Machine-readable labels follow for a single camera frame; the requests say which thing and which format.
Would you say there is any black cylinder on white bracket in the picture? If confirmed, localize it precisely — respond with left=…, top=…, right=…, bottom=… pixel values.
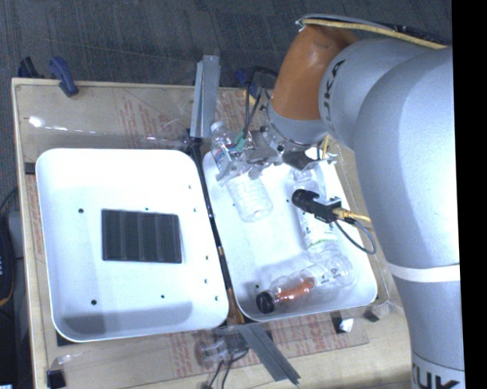
left=289, top=161, right=344, bottom=226

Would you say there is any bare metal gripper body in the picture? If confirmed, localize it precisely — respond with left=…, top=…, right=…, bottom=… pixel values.
left=240, top=124, right=328, bottom=173

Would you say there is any clear bottle with black cap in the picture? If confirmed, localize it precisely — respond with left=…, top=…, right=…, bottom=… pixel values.
left=253, top=252, right=359, bottom=316

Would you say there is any brown cardboard board red print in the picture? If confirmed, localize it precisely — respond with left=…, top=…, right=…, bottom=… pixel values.
left=15, top=72, right=395, bottom=389

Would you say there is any clear bottle with blue label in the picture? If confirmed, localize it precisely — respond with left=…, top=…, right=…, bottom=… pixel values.
left=207, top=119, right=276, bottom=225

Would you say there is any white plastic tray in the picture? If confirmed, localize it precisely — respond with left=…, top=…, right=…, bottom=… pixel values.
left=33, top=141, right=231, bottom=345
left=201, top=142, right=380, bottom=325

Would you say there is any clear bottle with green label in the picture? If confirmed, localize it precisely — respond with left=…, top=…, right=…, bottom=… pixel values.
left=291, top=165, right=343, bottom=261

